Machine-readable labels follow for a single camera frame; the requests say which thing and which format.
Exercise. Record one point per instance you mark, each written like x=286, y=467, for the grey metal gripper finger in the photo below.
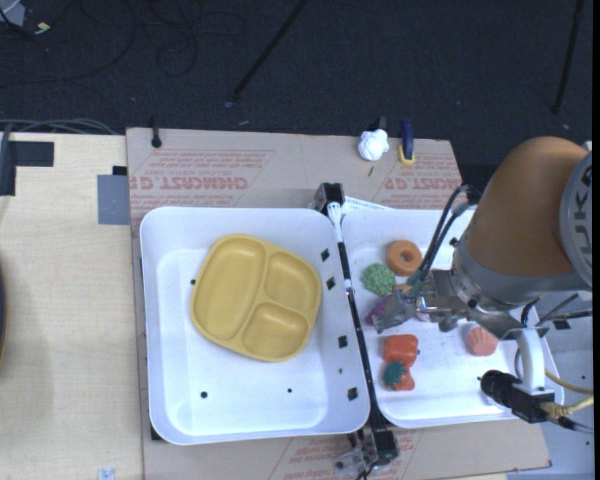
x=450, y=323
x=394, y=313

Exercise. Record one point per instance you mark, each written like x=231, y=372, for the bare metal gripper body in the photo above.
x=442, y=293

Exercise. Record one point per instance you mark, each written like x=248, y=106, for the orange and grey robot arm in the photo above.
x=520, y=208

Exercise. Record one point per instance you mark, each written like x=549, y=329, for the purple grapes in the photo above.
x=377, y=308

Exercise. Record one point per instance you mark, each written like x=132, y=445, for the orange bell pepper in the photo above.
x=400, y=348

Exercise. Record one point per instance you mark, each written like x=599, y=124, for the pink ridged toy food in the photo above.
x=481, y=342

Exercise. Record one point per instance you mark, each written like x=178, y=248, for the green grapes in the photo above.
x=378, y=278

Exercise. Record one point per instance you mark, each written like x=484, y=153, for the thin black and white rod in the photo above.
x=352, y=298

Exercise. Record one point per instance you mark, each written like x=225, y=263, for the orange doughnut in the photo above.
x=396, y=265

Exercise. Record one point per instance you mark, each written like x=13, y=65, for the red strawberry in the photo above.
x=399, y=377

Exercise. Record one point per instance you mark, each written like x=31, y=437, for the white plastic tray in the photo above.
x=230, y=398
x=445, y=388

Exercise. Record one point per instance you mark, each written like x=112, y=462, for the yellow divided plate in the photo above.
x=255, y=293

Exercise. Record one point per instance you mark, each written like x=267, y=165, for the white crumpled lump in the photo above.
x=372, y=144

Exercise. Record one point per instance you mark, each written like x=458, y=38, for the brown cardboard board red print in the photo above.
x=280, y=173

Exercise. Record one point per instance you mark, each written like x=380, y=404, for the black cylinder on white bracket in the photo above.
x=510, y=393

